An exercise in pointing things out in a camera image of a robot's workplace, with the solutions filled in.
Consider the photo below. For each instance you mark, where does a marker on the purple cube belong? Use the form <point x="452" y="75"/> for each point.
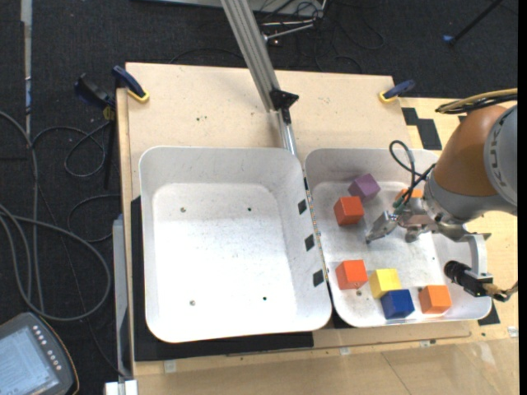
<point x="364" y="186"/>

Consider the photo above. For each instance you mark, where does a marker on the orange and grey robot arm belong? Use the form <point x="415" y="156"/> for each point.
<point x="469" y="159"/>

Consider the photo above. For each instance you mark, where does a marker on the pale wood board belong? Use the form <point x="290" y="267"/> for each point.
<point x="206" y="113"/>

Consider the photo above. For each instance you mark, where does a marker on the blue cube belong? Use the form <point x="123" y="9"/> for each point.
<point x="397" y="304"/>

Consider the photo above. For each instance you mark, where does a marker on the black cylinder on white bracket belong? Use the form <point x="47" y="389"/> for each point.
<point x="469" y="276"/>

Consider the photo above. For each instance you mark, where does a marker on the orange cube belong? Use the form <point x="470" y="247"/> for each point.
<point x="416" y="193"/>
<point x="435" y="299"/>

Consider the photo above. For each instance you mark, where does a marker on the red-orange cube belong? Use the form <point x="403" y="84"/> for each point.
<point x="351" y="274"/>
<point x="348" y="211"/>

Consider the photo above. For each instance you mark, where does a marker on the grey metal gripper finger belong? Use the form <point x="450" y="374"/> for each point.
<point x="412" y="235"/>
<point x="382" y="226"/>

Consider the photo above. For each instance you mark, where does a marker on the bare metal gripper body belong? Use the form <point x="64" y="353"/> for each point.
<point x="420" y="219"/>

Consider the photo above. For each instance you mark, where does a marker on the yellow cube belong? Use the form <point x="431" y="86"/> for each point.
<point x="385" y="282"/>

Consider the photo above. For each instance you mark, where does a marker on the white plastic tray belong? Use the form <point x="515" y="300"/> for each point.
<point x="403" y="257"/>
<point x="226" y="253"/>

